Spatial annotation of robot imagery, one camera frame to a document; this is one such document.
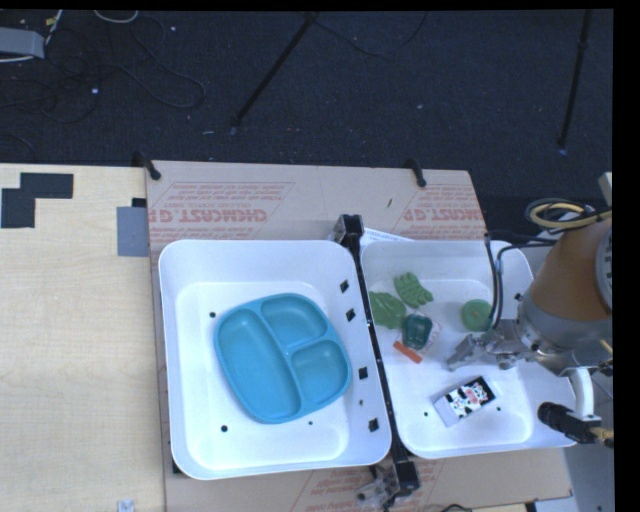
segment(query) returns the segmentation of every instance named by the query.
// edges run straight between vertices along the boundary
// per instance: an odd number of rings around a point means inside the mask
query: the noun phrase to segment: green toy
[[[402,301],[413,309],[433,301],[433,294],[423,288],[418,278],[411,272],[394,277],[393,285]]]
[[[489,313],[491,305],[482,299],[473,299],[465,302],[460,311],[462,323],[470,331],[484,332],[491,325]]]
[[[407,308],[401,300],[387,292],[369,292],[371,314],[378,325],[389,329],[399,329],[407,315]]]
[[[402,323],[402,343],[405,347],[421,350],[429,341],[433,322],[430,318],[412,314]]]

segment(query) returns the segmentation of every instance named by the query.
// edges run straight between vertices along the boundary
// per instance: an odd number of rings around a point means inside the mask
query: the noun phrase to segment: black cable
[[[502,255],[506,251],[510,251],[512,249],[529,249],[532,247],[550,247],[555,243],[556,243],[555,240],[547,240],[545,242],[538,242],[538,243],[514,244],[514,245],[509,245],[507,247],[503,247],[498,251],[498,256],[496,257],[496,261],[498,262],[498,264],[494,265],[493,267],[495,269],[496,278],[497,278],[496,280],[498,283],[497,301],[496,301],[496,307],[494,311],[495,317],[493,317],[493,325],[491,326],[493,329],[498,327],[498,324],[500,323],[500,320],[502,318],[502,307],[504,302],[504,288],[503,288],[503,282],[502,282],[502,274],[503,274]]]
[[[451,512],[452,510],[462,510],[463,512],[473,512],[470,508],[463,507],[457,503],[452,503],[446,508],[443,508],[441,512]]]
[[[489,233],[484,235],[484,246],[487,250],[487,256],[489,258],[489,266],[491,267],[491,280],[492,280],[492,293],[493,299],[491,300],[491,310],[489,311],[489,320],[493,319],[493,315],[498,307],[498,273],[496,272],[496,264],[493,259],[493,252],[491,251],[491,236]]]
[[[59,123],[75,123],[88,117],[95,110],[101,97],[100,88],[103,81],[107,78],[112,77],[117,72],[121,72],[129,78],[133,79],[147,94],[167,106],[171,106],[174,108],[193,108],[201,104],[206,97],[206,90],[204,85],[194,78],[170,70],[168,67],[162,64],[156,56],[156,53],[160,50],[162,44],[166,39],[166,31],[162,23],[151,16],[140,16],[137,18],[137,20],[140,19],[151,20],[160,27],[160,41],[157,45],[154,45],[153,49],[151,49],[147,45],[145,45],[133,32],[133,29],[129,27],[133,39],[139,46],[144,49],[145,54],[142,58],[137,59],[128,65],[104,63],[103,59],[101,58],[100,52],[96,50],[96,48],[92,45],[91,41],[85,34],[70,28],[58,28],[52,33],[52,38],[54,39],[52,43],[55,43],[56,40],[59,42],[61,35],[64,36],[64,34],[72,34],[73,36],[80,39],[82,43],[80,46],[80,51],[86,57],[65,55],[63,56],[62,60],[58,60],[54,57],[56,45],[49,45],[49,55],[47,59],[43,61],[43,63],[52,66],[57,72],[62,75],[62,78],[55,79],[48,83],[43,83],[35,79],[22,79],[13,77],[11,80],[0,82],[0,86],[4,86],[5,89],[4,91],[0,90],[0,98],[5,100],[0,104],[0,108],[18,107],[32,114],[39,113],[47,117],[48,119]],[[148,61],[149,59],[152,59],[154,63],[159,66],[164,72],[194,84],[199,89],[196,100],[187,103],[176,103],[168,101],[155,94],[130,69],[145,61]],[[26,98],[19,98],[15,95],[12,96],[11,93],[6,91],[8,86],[16,86],[19,84],[36,85],[38,89],[40,89],[40,91],[35,95],[31,95]],[[82,115],[75,116],[71,119],[63,119],[52,114],[54,109],[59,106],[63,98],[70,97],[72,94],[75,94],[79,91],[84,91],[85,93],[90,94],[89,98],[91,100],[88,109]]]
[[[418,34],[418,32],[420,32],[420,29],[422,28],[422,26],[424,25],[425,21],[427,20],[427,14],[429,14],[429,11],[424,11],[424,14],[422,16],[422,19],[420,20],[420,23],[418,23],[418,26],[416,27],[416,29],[413,31],[413,33],[406,39],[406,41],[404,41],[400,46],[397,46],[396,48],[393,48],[392,50],[388,50],[385,52],[380,52],[380,53],[376,53],[376,52],[370,52],[368,50],[365,50],[364,48],[358,46],[357,44],[355,44],[353,41],[351,41],[348,37],[345,37],[343,34],[340,34],[338,31],[327,27],[326,25],[323,25],[322,23],[320,23],[318,20],[316,20],[314,23],[319,26],[320,28],[322,28],[323,30],[326,30],[327,32],[329,32],[330,34],[333,34],[334,36],[339,37],[340,39],[343,39],[344,41],[346,41],[347,43],[349,43],[349,45],[351,45],[353,48],[355,48],[357,51],[364,53],[365,55],[371,55],[373,57],[384,57],[385,55],[390,55],[392,53],[397,52],[398,50],[401,50],[402,48],[404,48],[405,46],[407,46],[411,41],[413,41],[413,39],[416,37],[416,35]]]
[[[6,137],[7,139],[14,139],[14,140],[17,140],[18,142],[22,142],[25,146],[27,146],[27,148],[29,148],[31,155],[33,156],[33,160],[31,163],[38,162],[38,154],[36,153],[35,149],[33,149],[33,146],[28,140],[23,139],[22,137],[18,137],[17,135],[13,135],[12,133],[0,132],[0,139],[2,139],[3,137]]]
[[[548,242],[549,241],[549,238],[543,238],[540,236],[533,236],[533,235],[522,235],[519,233],[514,233],[513,231],[509,231],[507,229],[493,229],[489,231],[489,236],[491,237],[492,240],[495,240],[495,237],[500,235],[503,235],[510,239],[522,240],[527,242]]]

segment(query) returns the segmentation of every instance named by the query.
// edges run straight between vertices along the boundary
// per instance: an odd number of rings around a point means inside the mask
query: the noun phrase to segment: gray tape
[[[119,206],[118,256],[149,256],[149,225],[146,208]]]
[[[0,27],[0,53],[2,52],[44,59],[44,37],[31,30]]]

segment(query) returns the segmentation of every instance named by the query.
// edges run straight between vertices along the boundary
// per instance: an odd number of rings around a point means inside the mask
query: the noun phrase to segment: black clamp
[[[149,177],[153,181],[158,181],[162,178],[162,174],[160,171],[156,169],[153,165],[153,162],[149,160],[141,151],[134,151],[133,157],[131,158],[131,166],[132,167],[144,167],[149,173]]]
[[[416,175],[416,180],[420,188],[424,188],[427,186],[427,180],[424,179],[424,174],[422,174],[422,167],[420,167],[420,164],[417,160],[409,158],[409,160],[405,162],[404,166],[411,169],[413,171],[413,174]]]

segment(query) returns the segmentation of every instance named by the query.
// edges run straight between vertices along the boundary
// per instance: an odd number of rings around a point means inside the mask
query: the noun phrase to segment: cable
[[[446,508],[442,509],[442,512],[452,512],[453,510],[462,510],[462,512],[473,512],[470,508],[463,507],[457,503],[452,503]]]
[[[489,257],[489,266],[491,267],[493,299],[491,301],[491,310],[489,311],[488,319],[492,320],[498,307],[498,272],[496,272],[496,264],[493,259],[493,253],[491,251],[491,235],[489,233],[486,233],[484,235],[484,246],[487,250],[487,256]]]
[[[158,25],[161,30],[159,42],[157,44],[154,44],[153,48],[150,48],[138,37],[135,32],[133,32],[131,28],[129,28],[133,39],[144,50],[145,53],[141,58],[136,59],[135,61],[127,65],[105,63],[100,55],[100,52],[96,50],[92,42],[82,32],[78,32],[76,30],[68,28],[56,29],[55,32],[52,30],[51,34],[55,33],[56,38],[60,38],[64,34],[71,34],[73,37],[79,40],[81,42],[80,48],[82,51],[82,57],[65,56],[66,60],[57,61],[55,57],[49,56],[49,58],[43,62],[43,65],[46,64],[52,66],[62,75],[61,78],[49,83],[43,83],[41,81],[33,79],[20,78],[4,81],[3,83],[5,85],[16,88],[16,94],[9,93],[7,91],[7,87],[4,87],[2,92],[0,92],[0,98],[4,100],[4,102],[0,104],[0,108],[18,107],[24,109],[29,113],[39,113],[47,117],[48,119],[57,121],[59,123],[75,123],[86,118],[95,110],[101,97],[99,92],[102,82],[107,78],[112,77],[117,72],[124,73],[126,76],[133,79],[147,94],[165,105],[174,108],[193,108],[198,106],[206,98],[206,89],[204,85],[196,79],[167,68],[157,59],[156,54],[160,50],[162,44],[166,39],[166,30],[162,23],[150,16],[140,16],[138,17],[138,19],[147,19]],[[73,41],[72,44],[76,47],[78,46],[77,41]],[[189,83],[193,84],[198,89],[198,92],[195,93],[195,100],[183,103],[173,102],[162,98],[158,94],[154,93],[152,89],[148,85],[146,85],[140,78],[138,78],[132,70],[133,67],[150,59],[153,60],[154,63],[159,68],[161,68],[163,72],[173,75],[174,77],[186,80]],[[24,97],[25,91],[29,91],[29,89],[25,89],[26,85],[37,87],[37,93],[29,97]],[[76,94],[78,92],[85,92],[85,97],[89,99],[88,107],[84,113],[79,116],[74,116],[71,119],[62,119],[53,115],[54,109],[56,107],[59,107],[62,99],[68,98],[70,97],[70,95]]]
[[[58,28],[58,22],[60,21],[60,17],[62,16],[63,10],[64,9],[58,9],[58,13],[53,18],[49,18],[54,21],[51,24],[51,28],[49,28],[49,33],[47,34],[47,37],[45,37],[45,40],[44,40],[45,48],[49,44],[51,35],[55,32],[56,28]],[[8,59],[0,59],[0,64],[9,64],[11,62],[25,62],[28,60],[32,60],[34,58],[35,57],[33,55],[25,55],[23,57],[9,57]]]
[[[543,238],[540,236],[532,236],[532,235],[522,235],[519,233],[514,233],[513,231],[509,231],[506,229],[493,229],[491,231],[489,231],[489,236],[491,237],[491,239],[493,240],[494,237],[496,236],[506,236],[509,238],[513,238],[516,240],[521,240],[521,241],[526,241],[526,242],[548,242],[549,238]]]
[[[22,137],[18,137],[17,135],[13,135],[12,133],[8,133],[8,132],[0,132],[0,140],[2,139],[2,137],[6,137],[8,139],[14,139],[14,140],[17,140],[18,142],[22,142],[25,146],[27,146],[27,148],[31,152],[31,155],[33,156],[32,163],[37,163],[38,162],[38,154],[36,153],[35,149],[33,149],[33,146],[31,145],[31,143],[28,140],[23,139]]]
[[[576,213],[578,217],[561,220],[567,213]],[[530,203],[525,209],[527,219],[547,230],[567,230],[589,226],[612,216],[612,208],[596,210],[589,205],[567,199],[541,199]]]
[[[337,36],[340,39],[344,39],[353,48],[355,48],[359,52],[364,53],[365,55],[372,55],[374,57],[383,57],[385,55],[390,55],[392,53],[397,52],[398,50],[400,50],[400,49],[404,48],[405,46],[407,46],[411,41],[413,41],[413,39],[418,34],[418,32],[420,32],[420,29],[422,28],[422,26],[424,25],[425,21],[427,20],[427,14],[429,14],[429,11],[425,11],[424,12],[424,14],[422,16],[422,19],[420,20],[420,23],[418,23],[418,26],[416,27],[416,29],[413,31],[413,33],[407,38],[407,40],[404,43],[402,43],[400,46],[398,46],[398,47],[396,47],[396,48],[394,48],[392,50],[389,50],[389,51],[386,51],[386,52],[380,52],[380,53],[370,52],[368,50],[365,50],[364,48],[361,48],[360,46],[355,44],[353,41],[351,41],[349,38],[347,38],[344,35],[340,34],[336,30],[333,30],[332,28],[329,28],[326,25],[323,25],[322,23],[318,22],[317,20],[314,21],[314,23],[316,25],[318,25],[320,28],[322,28],[323,30],[326,30],[327,32],[329,32],[330,34],[333,34],[334,36]]]
[[[116,20],[113,18],[107,18],[106,16],[103,16],[102,14],[100,14],[100,11],[94,10],[93,12],[102,21],[108,21],[109,23],[131,23],[138,17],[138,14],[140,14],[140,11],[133,11],[133,15],[130,18],[127,18],[124,20]]]
[[[529,249],[532,247],[550,247],[555,243],[556,243],[555,240],[547,240],[545,242],[538,242],[538,243],[514,244],[514,245],[509,245],[507,247],[503,247],[498,251],[498,256],[496,258],[497,264],[493,266],[494,272],[496,274],[496,279],[494,279],[494,283],[497,282],[497,291],[494,290],[495,304],[492,305],[491,307],[492,312],[494,312],[495,314],[495,317],[493,317],[493,324],[491,326],[493,329],[497,328],[498,324],[500,323],[500,320],[502,318],[502,307],[504,302],[504,288],[502,283],[502,274],[503,274],[504,268],[502,264],[502,255],[506,251],[510,251],[512,249]]]

